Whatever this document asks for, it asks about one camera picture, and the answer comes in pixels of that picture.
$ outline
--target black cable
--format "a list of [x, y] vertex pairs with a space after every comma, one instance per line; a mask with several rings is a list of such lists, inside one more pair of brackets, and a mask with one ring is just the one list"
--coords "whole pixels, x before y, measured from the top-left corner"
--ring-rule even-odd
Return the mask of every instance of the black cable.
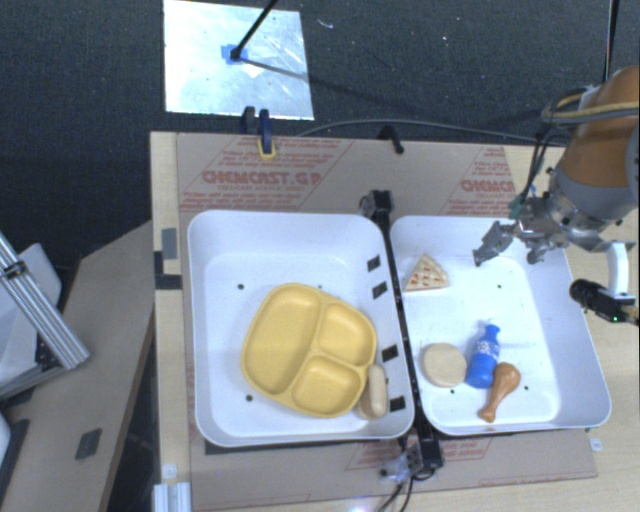
[[527, 183], [524, 186], [522, 192], [520, 192], [520, 202], [524, 202], [529, 194], [531, 185], [536, 179], [536, 176], [540, 172], [544, 155], [549, 147], [549, 143], [561, 137], [569, 137], [570, 134], [566, 130], [557, 127], [548, 127], [542, 133], [536, 135], [536, 145], [533, 149], [533, 155], [531, 157], [531, 165], [529, 166], [529, 176], [527, 177]]
[[411, 491], [413, 491], [413, 478], [409, 480], [409, 487], [407, 487], [407, 496], [404, 499], [404, 503], [398, 512], [404, 512], [407, 509], [407, 505], [409, 505], [409, 500], [411, 499]]
[[[416, 473], [409, 479], [409, 486], [407, 487], [407, 495], [404, 499], [404, 503], [402, 504], [402, 507], [398, 512], [404, 512], [407, 509], [407, 506], [409, 505], [409, 500], [411, 499], [411, 493], [413, 492], [413, 482], [424, 482], [425, 480], [429, 480], [429, 478], [431, 478], [435, 474], [435, 472], [436, 472], [435, 469], [431, 469], [429, 473], [422, 476], [420, 476], [421, 473]], [[398, 486], [396, 487], [396, 490], [393, 492], [393, 494], [391, 494], [391, 496], [389, 496], [387, 501], [385, 501], [380, 506], [377, 512], [384, 512], [385, 510], [387, 510], [389, 505], [391, 505], [396, 500], [396, 498], [398, 497], [401, 491], [402, 491], [402, 484], [398, 484]]]
[[455, 126], [451, 124], [435, 123], [431, 121], [414, 121], [413, 119], [349, 119], [347, 121], [338, 121], [335, 123], [324, 124], [322, 126], [316, 126], [310, 130], [298, 133], [296, 137], [306, 137], [313, 133], [329, 130], [331, 128], [339, 128], [341, 126], [353, 126], [359, 124], [406, 124], [412, 126], [426, 126], [429, 128], [439, 128], [442, 130], [452, 130], [466, 133], [476, 133], [480, 135], [491, 135], [494, 137], [502, 137], [505, 139], [519, 140], [522, 142], [536, 142], [533, 137], [524, 137], [521, 135], [513, 135], [504, 132], [495, 132], [492, 130], [481, 130], [478, 128], [466, 128], [464, 126]]
[[387, 510], [387, 508], [389, 507], [389, 505], [391, 505], [394, 500], [398, 497], [398, 494], [400, 494], [400, 491], [402, 490], [402, 484], [398, 484], [396, 486], [396, 490], [393, 491], [393, 493], [391, 494], [391, 496], [389, 496], [389, 498], [387, 498], [387, 501], [385, 501], [380, 508], [378, 509], [378, 512], [384, 512], [385, 510]]

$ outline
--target metal bracket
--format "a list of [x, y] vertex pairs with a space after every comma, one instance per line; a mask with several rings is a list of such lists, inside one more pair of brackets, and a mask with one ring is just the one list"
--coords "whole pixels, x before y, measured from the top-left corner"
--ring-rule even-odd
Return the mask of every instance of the metal bracket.
[[154, 512], [191, 512], [191, 484], [157, 484], [153, 487]]
[[415, 405], [413, 426], [418, 434], [422, 465], [424, 469], [435, 470], [443, 465], [442, 451], [440, 450], [440, 443], [435, 435], [433, 427], [427, 420], [424, 414], [424, 409], [422, 408], [422, 399], [420, 398], [420, 389], [418, 388], [418, 378], [413, 363], [414, 359], [411, 352], [411, 343], [409, 341], [407, 319], [404, 313], [404, 304], [402, 302], [400, 280], [398, 279], [398, 271], [396, 268], [395, 257], [393, 255], [393, 247], [391, 245], [391, 221], [389, 215], [392, 210], [393, 201], [391, 198], [391, 192], [388, 190], [372, 190], [367, 196], [360, 200], [360, 212], [378, 225], [384, 238], [384, 244], [387, 250], [387, 259], [389, 262], [389, 273], [391, 274], [393, 293], [395, 295], [396, 308], [398, 310], [400, 332], [402, 333], [402, 343], [406, 357], [407, 371], [409, 373], [409, 380], [411, 381], [411, 393], [413, 403]]
[[418, 444], [400, 443], [400, 445], [403, 448], [402, 453], [387, 462], [380, 470], [381, 478], [394, 480], [398, 484], [406, 482], [423, 470], [422, 455]]
[[19, 261], [16, 261], [15, 263], [12, 263], [7, 268], [2, 269], [2, 271], [0, 271], [0, 279], [6, 279], [6, 280], [13, 279], [15, 277], [21, 276], [26, 271], [27, 271], [27, 265], [25, 264], [24, 261], [19, 260]]
[[607, 292], [615, 299], [629, 297], [629, 250], [627, 242], [612, 242], [607, 248], [609, 287]]

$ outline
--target cardboard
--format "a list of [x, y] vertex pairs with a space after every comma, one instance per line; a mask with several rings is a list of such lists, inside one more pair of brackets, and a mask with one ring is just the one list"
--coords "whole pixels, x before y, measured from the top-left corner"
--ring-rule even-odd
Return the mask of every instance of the cardboard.
[[[399, 156], [383, 141], [276, 138], [278, 156], [262, 161], [256, 137], [159, 134], [152, 142], [169, 159], [175, 155], [175, 164], [164, 161], [154, 169], [154, 182], [169, 184], [164, 189], [154, 184], [154, 221], [156, 209], [161, 218], [154, 226], [155, 248], [162, 249], [161, 231], [175, 230], [181, 256], [165, 261], [165, 272], [170, 267], [172, 274], [182, 276], [175, 298], [182, 297], [184, 309], [163, 314], [172, 324], [184, 318], [187, 432], [174, 419], [166, 422], [188, 437], [186, 479], [192, 485], [193, 510], [390, 494], [395, 483], [381, 479], [379, 470], [400, 453], [395, 441], [245, 451], [224, 451], [205, 443], [193, 420], [187, 226], [198, 212], [211, 208], [356, 213], [361, 197], [372, 189], [392, 191], [392, 218], [504, 216], [516, 193], [505, 148], [408, 142]], [[160, 352], [166, 343], [172, 353], [179, 343], [158, 342]], [[163, 458], [167, 464], [180, 459], [178, 445], [186, 439], [171, 440], [162, 433], [163, 417], [171, 411], [162, 410], [162, 396], [160, 401], [161, 440], [170, 445], [161, 453], [175, 457]], [[415, 492], [596, 476], [584, 431], [452, 439], [444, 441], [442, 449], [445, 466], [434, 479], [416, 484]], [[183, 464], [181, 459], [176, 465], [184, 476]], [[174, 473], [164, 477], [167, 483], [175, 481]]]

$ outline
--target wooden table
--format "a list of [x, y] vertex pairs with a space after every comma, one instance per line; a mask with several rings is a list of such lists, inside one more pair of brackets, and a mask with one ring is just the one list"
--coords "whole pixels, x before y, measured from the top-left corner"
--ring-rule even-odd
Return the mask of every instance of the wooden table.
[[[162, 251], [163, 226], [178, 225], [176, 210], [176, 135], [153, 134], [151, 139], [154, 191], [154, 250]], [[516, 190], [525, 183], [531, 148], [505, 147]], [[561, 156], [560, 149], [547, 152], [547, 163]], [[619, 227], [606, 232], [607, 238], [637, 239], [637, 210]], [[570, 247], [567, 257], [574, 277], [608, 281], [604, 255], [590, 255]], [[631, 253], [630, 292], [638, 294], [638, 250]], [[164, 260], [165, 274], [180, 273], [180, 254]], [[181, 293], [171, 289], [156, 291], [156, 334], [160, 408], [160, 458], [162, 482], [167, 485], [190, 480], [187, 382], [184, 355], [184, 324]], [[609, 386], [613, 411], [610, 419], [589, 435], [598, 439], [602, 451], [595, 453], [598, 477], [470, 490], [416, 493], [408, 510], [632, 510], [640, 503], [640, 418], [638, 414], [638, 329], [612, 325], [590, 313], [589, 329]], [[282, 511], [376, 510], [380, 496], [329, 502], [279, 505]], [[392, 510], [400, 508], [399, 503]], [[270, 511], [273, 507], [247, 510]]]

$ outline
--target bottle label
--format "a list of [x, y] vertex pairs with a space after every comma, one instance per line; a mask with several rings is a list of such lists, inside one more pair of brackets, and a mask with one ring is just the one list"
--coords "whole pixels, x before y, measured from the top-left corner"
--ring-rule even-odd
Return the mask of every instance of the bottle label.
[[476, 349], [474, 352], [476, 354], [486, 354], [490, 357], [493, 357], [497, 361], [498, 356], [500, 355], [500, 345], [498, 345], [497, 343], [480, 340], [476, 343]]

